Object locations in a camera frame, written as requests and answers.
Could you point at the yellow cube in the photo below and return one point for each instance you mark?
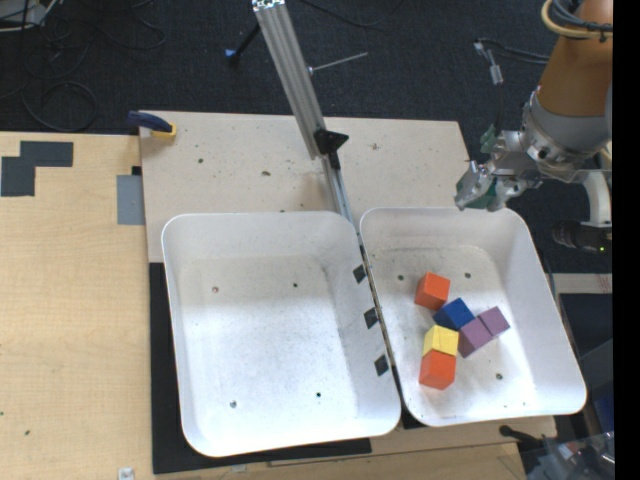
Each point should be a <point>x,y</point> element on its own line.
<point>441,340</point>

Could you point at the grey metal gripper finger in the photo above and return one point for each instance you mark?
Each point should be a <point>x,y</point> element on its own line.
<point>467,188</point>
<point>496,201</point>

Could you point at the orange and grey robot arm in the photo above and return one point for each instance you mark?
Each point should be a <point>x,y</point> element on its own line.
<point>580,68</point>

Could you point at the pale wood board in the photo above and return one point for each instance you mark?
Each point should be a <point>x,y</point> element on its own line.
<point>240,168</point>

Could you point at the black cylinder on white bracket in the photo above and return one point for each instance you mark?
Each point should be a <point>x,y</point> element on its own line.
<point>597,198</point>

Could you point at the blue cube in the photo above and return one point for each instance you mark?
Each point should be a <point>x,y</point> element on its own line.
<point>456,313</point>

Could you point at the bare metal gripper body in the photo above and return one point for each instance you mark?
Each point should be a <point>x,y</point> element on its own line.
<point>515,160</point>

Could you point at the white plastic tray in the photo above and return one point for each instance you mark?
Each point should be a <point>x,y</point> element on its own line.
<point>525,293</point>
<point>270,338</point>

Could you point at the purple cube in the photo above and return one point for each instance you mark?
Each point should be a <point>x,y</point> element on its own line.
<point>495,320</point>
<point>474,339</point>

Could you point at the orange cube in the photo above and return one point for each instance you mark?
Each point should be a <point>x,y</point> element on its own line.
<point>432,290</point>
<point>437,369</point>

